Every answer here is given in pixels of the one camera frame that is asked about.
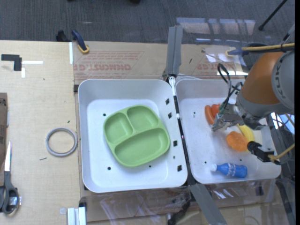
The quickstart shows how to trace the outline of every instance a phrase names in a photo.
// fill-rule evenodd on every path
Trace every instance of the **divided green plate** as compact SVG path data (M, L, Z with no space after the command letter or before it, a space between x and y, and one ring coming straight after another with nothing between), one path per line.
M103 130L113 155L127 167L152 161L170 147L165 126L145 105L134 105L113 113L104 121Z

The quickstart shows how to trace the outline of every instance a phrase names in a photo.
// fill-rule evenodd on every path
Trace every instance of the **bottle cap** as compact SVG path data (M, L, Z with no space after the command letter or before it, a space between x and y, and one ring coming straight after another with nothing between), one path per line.
M210 167L210 170L211 170L212 172L215 172L215 171L217 170L217 164L213 163L213 164L211 165L211 167Z

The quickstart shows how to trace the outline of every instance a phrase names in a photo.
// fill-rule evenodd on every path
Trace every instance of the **white ring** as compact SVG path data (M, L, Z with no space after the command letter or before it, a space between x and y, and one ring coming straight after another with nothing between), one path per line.
M71 150L69 150L67 152L63 152L63 153L55 152L49 146L49 139L50 139L51 135L53 133L60 132L60 131L69 133L73 137L73 140L74 140L74 145L71 148ZM52 129L46 137L46 148L47 148L48 152L57 157L65 157L65 156L71 154L76 149L76 146L77 146L77 136L71 129L69 129L67 127L56 127L54 129Z

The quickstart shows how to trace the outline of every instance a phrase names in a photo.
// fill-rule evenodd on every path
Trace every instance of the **blue bottle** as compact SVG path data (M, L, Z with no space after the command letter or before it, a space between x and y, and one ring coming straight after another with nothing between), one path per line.
M212 164L211 171L219 171L226 176L244 178L247 176L247 167L244 165L236 165L232 163L224 163L221 165Z

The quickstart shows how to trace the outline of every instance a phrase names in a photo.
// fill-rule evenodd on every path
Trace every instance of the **blue clamp handle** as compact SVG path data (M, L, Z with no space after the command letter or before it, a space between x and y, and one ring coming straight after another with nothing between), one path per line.
M72 35L75 38L75 40L78 43L78 48L82 53L88 53L89 52L89 47L85 44L83 38L81 37L81 35L79 34L79 32L77 32L77 30L73 29L72 30Z

